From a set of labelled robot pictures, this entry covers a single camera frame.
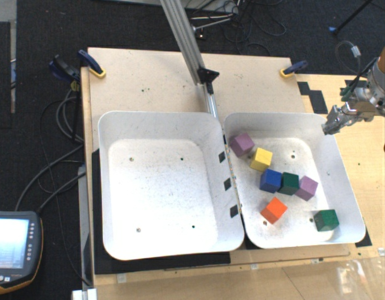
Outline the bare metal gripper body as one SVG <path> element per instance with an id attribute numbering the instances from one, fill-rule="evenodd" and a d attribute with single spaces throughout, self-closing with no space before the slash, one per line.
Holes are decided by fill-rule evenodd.
<path id="1" fill-rule="evenodd" d="M 343 90 L 343 114 L 349 121 L 370 122 L 374 116 L 385 116 L 385 90 L 380 87 L 357 87 Z"/>

